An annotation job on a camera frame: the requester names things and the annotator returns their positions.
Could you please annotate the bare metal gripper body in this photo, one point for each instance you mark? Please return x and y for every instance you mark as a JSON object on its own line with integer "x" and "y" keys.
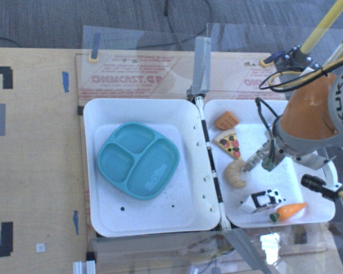
{"x": 270, "y": 150}

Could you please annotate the white plastic tray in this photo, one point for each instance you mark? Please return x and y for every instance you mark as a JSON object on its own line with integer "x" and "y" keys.
{"x": 188, "y": 167}
{"x": 274, "y": 178}

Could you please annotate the teal divided plate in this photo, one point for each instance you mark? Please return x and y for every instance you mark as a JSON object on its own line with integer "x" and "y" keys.
{"x": 148, "y": 164}

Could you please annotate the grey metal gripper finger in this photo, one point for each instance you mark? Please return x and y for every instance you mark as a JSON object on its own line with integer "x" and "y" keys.
{"x": 251, "y": 162}

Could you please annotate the white and black milk carton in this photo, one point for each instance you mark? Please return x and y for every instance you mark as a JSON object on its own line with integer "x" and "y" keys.
{"x": 260, "y": 203}

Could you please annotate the black cylinder on white bracket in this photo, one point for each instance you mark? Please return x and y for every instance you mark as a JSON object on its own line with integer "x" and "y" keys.
{"x": 313, "y": 183}

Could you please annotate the orange toy waffle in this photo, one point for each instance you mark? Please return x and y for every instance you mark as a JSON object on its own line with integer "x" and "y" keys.
{"x": 226, "y": 120}

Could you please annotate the toy pizza slice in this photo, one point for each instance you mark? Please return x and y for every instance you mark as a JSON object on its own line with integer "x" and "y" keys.
{"x": 230, "y": 143}

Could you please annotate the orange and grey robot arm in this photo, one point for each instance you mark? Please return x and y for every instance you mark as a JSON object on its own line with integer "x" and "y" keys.
{"x": 308, "y": 110}

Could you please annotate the orange toy carrot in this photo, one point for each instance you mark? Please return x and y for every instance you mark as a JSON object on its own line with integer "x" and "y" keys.
{"x": 290, "y": 210}

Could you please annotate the beige toy croissant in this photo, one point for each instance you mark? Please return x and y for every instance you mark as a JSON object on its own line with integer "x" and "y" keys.
{"x": 234, "y": 175}

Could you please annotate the brown cardboard board red print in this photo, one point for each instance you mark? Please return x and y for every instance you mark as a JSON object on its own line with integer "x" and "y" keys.
{"x": 160, "y": 67}

